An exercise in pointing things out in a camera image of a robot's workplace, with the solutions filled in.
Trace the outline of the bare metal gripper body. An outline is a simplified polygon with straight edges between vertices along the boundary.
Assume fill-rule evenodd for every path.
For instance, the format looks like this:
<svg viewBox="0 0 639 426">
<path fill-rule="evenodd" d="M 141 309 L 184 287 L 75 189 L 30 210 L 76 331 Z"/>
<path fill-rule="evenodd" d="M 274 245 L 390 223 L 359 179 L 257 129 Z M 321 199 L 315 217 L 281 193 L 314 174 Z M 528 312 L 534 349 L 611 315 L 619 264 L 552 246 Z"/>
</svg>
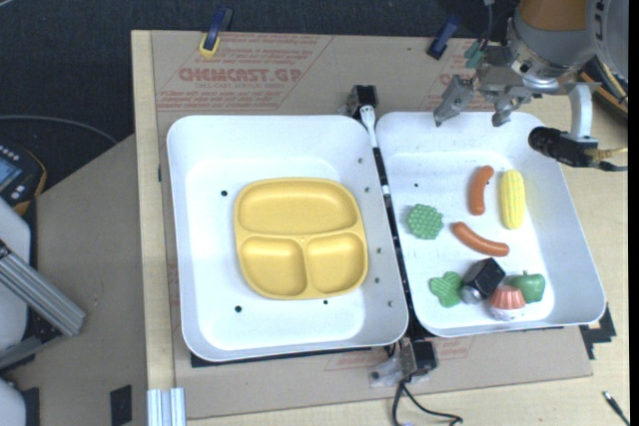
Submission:
<svg viewBox="0 0 639 426">
<path fill-rule="evenodd" d="M 476 68 L 477 91 L 490 103 L 528 103 L 560 90 L 560 72 L 526 47 L 489 46 Z"/>
</svg>

